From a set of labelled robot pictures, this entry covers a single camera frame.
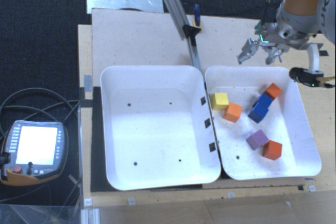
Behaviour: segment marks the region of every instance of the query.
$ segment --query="blue cube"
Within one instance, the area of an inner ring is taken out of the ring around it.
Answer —
[[[248,114],[248,117],[259,123],[267,114],[268,108],[264,107],[261,103],[256,103],[252,111]]]
[[[257,102],[254,103],[253,107],[256,106],[257,103],[262,104],[264,107],[269,108],[273,99],[268,95],[262,93],[261,96],[258,98]]]

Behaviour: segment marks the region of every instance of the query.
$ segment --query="button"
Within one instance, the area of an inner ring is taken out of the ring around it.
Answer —
[[[22,172],[22,167],[21,167],[21,165],[15,165],[15,166],[13,167],[13,173],[15,173],[15,174],[21,174],[21,172]]]

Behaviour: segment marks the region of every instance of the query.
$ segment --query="white screen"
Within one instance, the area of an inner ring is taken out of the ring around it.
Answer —
[[[53,165],[57,128],[23,126],[17,150],[17,164]]]

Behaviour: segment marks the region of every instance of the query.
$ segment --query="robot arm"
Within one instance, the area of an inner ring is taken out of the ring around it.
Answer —
[[[323,44],[308,43],[308,40],[320,31],[335,44],[335,6],[335,0],[283,0],[276,22],[265,23],[263,19],[259,22],[256,34],[260,38],[247,40],[237,56],[238,62],[250,58],[259,47],[268,52],[266,64],[274,62],[290,48],[306,50],[309,69],[293,68],[291,78],[311,87],[329,88],[330,85],[321,80],[323,72],[319,71],[319,49]]]

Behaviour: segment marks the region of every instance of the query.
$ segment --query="yellow cube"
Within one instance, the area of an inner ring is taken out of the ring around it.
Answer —
[[[229,106],[229,99],[224,92],[215,92],[211,96],[210,102],[213,110],[225,110]]]

